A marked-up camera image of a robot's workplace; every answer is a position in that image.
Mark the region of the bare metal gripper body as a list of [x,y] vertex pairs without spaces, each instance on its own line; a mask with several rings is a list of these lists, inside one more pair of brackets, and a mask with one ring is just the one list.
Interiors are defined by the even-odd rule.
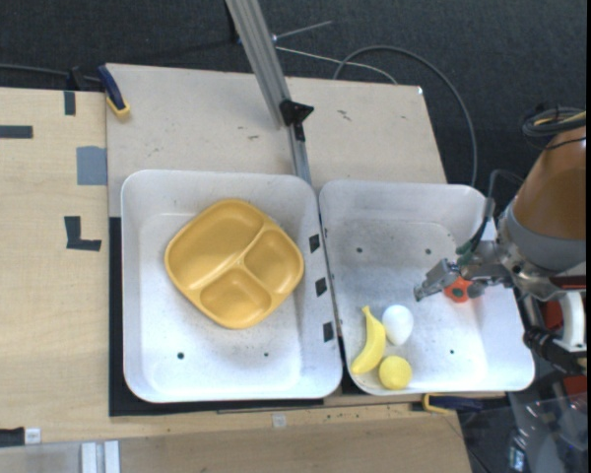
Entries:
[[542,302],[567,293],[586,293],[586,242],[542,237],[518,245],[500,237],[483,240],[473,255],[460,264],[460,273],[470,285],[470,299],[492,286],[516,288]]

